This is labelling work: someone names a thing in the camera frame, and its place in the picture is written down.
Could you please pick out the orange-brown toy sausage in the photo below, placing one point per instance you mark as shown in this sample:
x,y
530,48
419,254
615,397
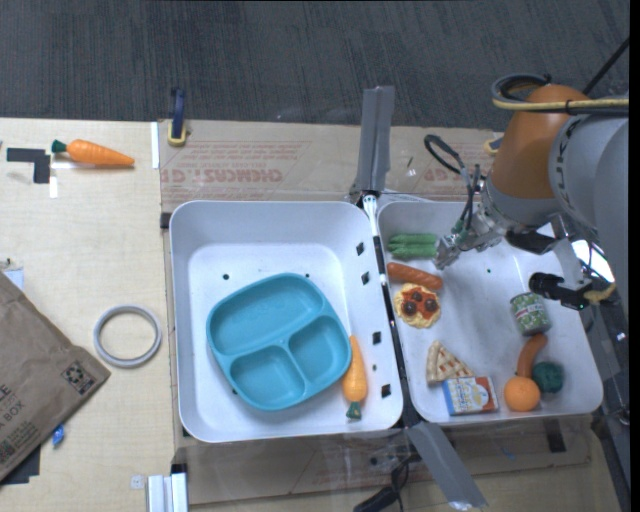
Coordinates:
x,y
415,275

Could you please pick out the toy spaghetti with meatballs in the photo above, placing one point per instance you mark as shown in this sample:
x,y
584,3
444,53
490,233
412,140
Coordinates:
x,y
417,307

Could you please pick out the blue divided plate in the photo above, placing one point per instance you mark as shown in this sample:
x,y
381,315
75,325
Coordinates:
x,y
270,320

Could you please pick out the brown cardboard board red print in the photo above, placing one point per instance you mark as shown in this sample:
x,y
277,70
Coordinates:
x,y
240,170

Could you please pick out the orange toy carrot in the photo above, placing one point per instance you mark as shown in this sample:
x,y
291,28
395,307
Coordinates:
x,y
95,153
355,380

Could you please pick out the white plastic tray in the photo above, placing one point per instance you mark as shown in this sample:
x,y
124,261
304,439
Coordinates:
x,y
250,235
480,320

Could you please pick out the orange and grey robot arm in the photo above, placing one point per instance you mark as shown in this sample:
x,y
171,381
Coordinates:
x,y
530,150

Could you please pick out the small green can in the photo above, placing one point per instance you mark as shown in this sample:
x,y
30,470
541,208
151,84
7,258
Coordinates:
x,y
530,314

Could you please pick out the curved orange toy sausage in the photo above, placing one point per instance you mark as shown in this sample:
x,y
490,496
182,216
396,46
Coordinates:
x,y
530,352

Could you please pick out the green toy pea pods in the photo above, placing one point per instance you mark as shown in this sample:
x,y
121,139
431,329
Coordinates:
x,y
412,246

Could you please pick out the orange toy fruit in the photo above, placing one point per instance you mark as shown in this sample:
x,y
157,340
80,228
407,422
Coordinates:
x,y
522,394

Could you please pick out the dark green toy broccoli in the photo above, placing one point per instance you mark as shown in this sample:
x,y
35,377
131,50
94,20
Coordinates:
x,y
549,377

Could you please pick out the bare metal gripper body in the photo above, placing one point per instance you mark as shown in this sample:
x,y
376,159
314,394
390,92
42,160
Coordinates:
x,y
475,234

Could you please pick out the brown paper envelope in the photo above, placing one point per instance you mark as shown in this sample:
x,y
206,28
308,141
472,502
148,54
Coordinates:
x,y
35,370

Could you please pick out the white and orange small carton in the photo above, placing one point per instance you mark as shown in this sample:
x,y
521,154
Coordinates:
x,y
470,396

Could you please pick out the small blue wrapper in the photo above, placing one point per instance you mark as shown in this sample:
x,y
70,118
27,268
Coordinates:
x,y
58,434

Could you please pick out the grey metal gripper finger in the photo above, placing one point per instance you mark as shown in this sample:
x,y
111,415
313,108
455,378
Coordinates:
x,y
452,252
440,255

